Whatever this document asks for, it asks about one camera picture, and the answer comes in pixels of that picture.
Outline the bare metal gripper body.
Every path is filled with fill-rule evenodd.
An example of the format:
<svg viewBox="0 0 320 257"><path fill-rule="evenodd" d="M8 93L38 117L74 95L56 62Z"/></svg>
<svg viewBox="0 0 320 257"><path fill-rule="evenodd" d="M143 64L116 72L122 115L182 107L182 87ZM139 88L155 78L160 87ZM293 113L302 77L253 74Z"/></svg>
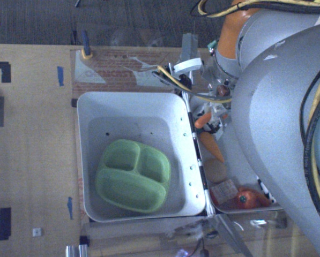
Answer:
<svg viewBox="0 0 320 257"><path fill-rule="evenodd" d="M218 63L204 65L202 78L209 84L209 94L214 98L213 104L220 110L223 107L223 111L230 111L232 92L238 78L229 75Z"/></svg>

